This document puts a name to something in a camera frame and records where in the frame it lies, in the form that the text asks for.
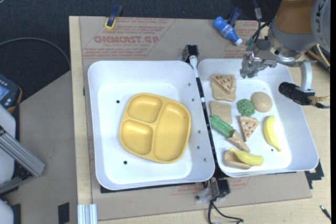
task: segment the yellow banana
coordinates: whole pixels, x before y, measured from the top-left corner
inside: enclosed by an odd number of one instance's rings
[[[248,153],[246,151],[235,150],[233,147],[230,148],[230,151],[235,153],[237,158],[241,162],[252,165],[252,166],[259,166],[259,165],[263,164],[263,162],[264,162],[264,157],[259,156],[259,155],[253,155],[253,154]]]
[[[264,136],[268,144],[275,147],[278,151],[281,151],[281,147],[279,146],[277,137],[275,136],[273,125],[274,125],[274,116],[268,116],[263,125]]]

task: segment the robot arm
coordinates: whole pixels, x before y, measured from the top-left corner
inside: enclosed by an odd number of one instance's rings
[[[330,3],[331,0],[282,0],[274,19],[263,25],[269,26],[268,36],[246,44],[250,53],[243,57],[240,75],[251,78],[277,63],[300,67],[301,87],[283,84],[279,91],[286,89],[281,93],[302,105],[312,104],[310,63],[297,59],[316,45],[330,52]],[[293,97],[296,90],[303,93],[302,100]]]

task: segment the yellow plate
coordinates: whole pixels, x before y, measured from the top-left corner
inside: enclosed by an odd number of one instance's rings
[[[183,104],[160,95],[139,93],[125,108],[119,138],[134,155],[172,163],[182,157],[190,128],[191,116]]]

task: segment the black electronic device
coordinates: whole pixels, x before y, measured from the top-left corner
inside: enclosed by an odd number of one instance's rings
[[[21,97],[20,87],[0,73],[0,104],[12,113]]]

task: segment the blue bottle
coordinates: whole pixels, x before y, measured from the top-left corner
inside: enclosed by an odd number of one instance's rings
[[[218,31],[223,35],[223,37],[232,40],[237,46],[242,44],[243,40],[237,37],[234,28],[228,24],[222,17],[217,17],[212,25],[218,29]]]

